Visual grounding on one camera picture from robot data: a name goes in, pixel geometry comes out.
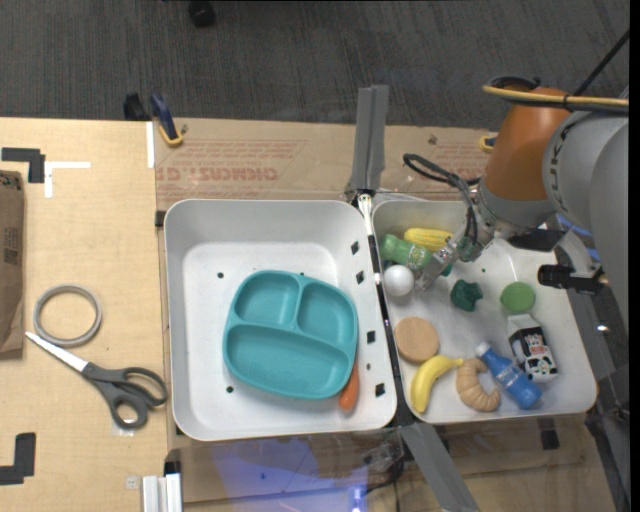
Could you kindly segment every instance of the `white egg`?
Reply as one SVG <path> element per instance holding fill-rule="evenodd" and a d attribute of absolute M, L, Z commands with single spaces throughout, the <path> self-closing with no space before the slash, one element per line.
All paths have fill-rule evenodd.
<path fill-rule="evenodd" d="M 384 289 L 389 295 L 402 297 L 411 293 L 415 283 L 413 271 L 404 265 L 392 265 L 383 274 Z"/>

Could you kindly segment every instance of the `green bottle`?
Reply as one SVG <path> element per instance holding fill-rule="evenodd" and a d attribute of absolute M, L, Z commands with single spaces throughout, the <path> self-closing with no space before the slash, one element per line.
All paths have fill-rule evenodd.
<path fill-rule="evenodd" d="M 405 265 L 411 270 L 419 271 L 431 259 L 431 252 L 421 245 L 400 240 L 397 236 L 388 234 L 382 239 L 380 256 L 383 260 L 390 260 Z"/>

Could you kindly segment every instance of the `toy milk carton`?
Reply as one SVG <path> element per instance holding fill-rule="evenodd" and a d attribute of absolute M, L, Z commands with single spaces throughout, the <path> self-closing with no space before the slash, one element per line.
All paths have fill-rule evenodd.
<path fill-rule="evenodd" d="M 529 379 L 547 382 L 557 377 L 558 368 L 540 324 L 528 314 L 510 316 L 507 321 L 511 349 Z"/>

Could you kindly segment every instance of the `scissors handle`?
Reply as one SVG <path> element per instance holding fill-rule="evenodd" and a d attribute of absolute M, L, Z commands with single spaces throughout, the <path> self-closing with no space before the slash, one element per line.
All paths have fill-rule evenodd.
<path fill-rule="evenodd" d="M 146 368 L 129 367 L 119 370 L 106 370 L 93 363 L 88 363 L 82 375 L 90 380 L 102 393 L 111 410 L 114 421 L 122 428 L 138 428 L 147 421 L 147 409 L 166 402 L 167 387 L 160 376 Z M 153 394 L 141 384 L 134 383 L 131 377 L 146 377 L 155 385 L 158 394 Z M 137 418 L 127 421 L 118 408 L 122 405 L 131 407 Z"/>

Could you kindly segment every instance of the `blue bottle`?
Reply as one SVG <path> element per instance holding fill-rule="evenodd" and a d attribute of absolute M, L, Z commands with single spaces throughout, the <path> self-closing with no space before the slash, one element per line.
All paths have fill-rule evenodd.
<path fill-rule="evenodd" d="M 518 402 L 520 409 L 530 409 L 542 391 L 511 359 L 496 354 L 486 341 L 476 347 L 476 355 L 489 367 L 493 377 Z"/>

